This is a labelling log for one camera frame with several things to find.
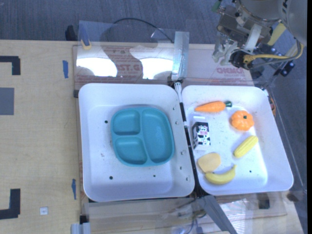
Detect orange pumpkin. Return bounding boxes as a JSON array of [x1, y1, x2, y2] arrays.
[[230, 110, 255, 132]]

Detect white cow print carton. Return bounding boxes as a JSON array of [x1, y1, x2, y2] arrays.
[[191, 115, 212, 152]]

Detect tan round biscuit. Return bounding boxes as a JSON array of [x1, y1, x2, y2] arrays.
[[197, 152, 222, 174]]

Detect brown cardboard board red print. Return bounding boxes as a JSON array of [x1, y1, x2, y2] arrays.
[[72, 42, 289, 219]]

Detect black cylinder on white bracket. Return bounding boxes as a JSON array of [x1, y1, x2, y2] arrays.
[[229, 24, 263, 71]]

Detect teal divided plate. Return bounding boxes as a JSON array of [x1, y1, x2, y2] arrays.
[[110, 106, 176, 168]]

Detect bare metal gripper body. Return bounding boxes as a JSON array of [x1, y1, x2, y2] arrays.
[[217, 4, 272, 49]]

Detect orange carrot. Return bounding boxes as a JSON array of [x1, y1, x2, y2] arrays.
[[194, 100, 233, 114]]

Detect yellow banana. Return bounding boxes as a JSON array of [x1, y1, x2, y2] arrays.
[[204, 164, 238, 186]]

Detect yellow corn cob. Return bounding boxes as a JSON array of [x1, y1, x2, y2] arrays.
[[233, 135, 259, 159]]

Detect white plastic tray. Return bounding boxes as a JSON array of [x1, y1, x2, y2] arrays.
[[78, 82, 195, 203], [181, 84, 294, 196]]

